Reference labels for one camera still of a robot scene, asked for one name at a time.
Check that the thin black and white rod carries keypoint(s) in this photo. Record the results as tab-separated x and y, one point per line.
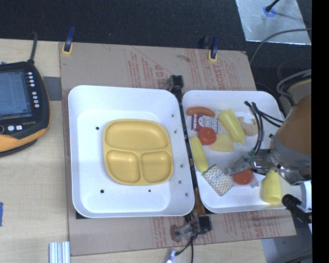
191	163

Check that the white packet with orange print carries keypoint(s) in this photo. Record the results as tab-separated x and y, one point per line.
218	180

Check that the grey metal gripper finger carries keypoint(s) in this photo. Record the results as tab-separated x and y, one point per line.
234	170
242	161

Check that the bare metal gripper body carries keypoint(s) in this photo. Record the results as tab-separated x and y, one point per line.
268	162

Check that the red tomato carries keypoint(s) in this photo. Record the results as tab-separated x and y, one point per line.
207	136
242	177

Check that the black cylinder on white bracket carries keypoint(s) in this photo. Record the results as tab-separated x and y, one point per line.
293	203

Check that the yellow divided plate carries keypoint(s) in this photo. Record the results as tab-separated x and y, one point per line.
137	152

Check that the white plastic tray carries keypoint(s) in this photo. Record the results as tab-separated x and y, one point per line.
87	157
235	201

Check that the beige croissant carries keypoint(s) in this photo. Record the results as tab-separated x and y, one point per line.
248	126

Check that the yellow corn cob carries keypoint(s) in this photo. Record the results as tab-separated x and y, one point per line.
198	155

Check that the red and white carton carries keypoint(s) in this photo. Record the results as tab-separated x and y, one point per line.
204	121

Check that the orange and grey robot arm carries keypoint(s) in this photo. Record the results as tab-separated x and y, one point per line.
296	125

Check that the yellow potato slice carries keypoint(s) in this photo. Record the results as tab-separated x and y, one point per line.
223	144

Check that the brown cardboard board red print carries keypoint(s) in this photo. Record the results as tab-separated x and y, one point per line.
109	62

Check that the yellow squeeze bottle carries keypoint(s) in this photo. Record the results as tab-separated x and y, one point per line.
231	125
272	188

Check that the orange sausage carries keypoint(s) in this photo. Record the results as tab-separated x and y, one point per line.
200	111

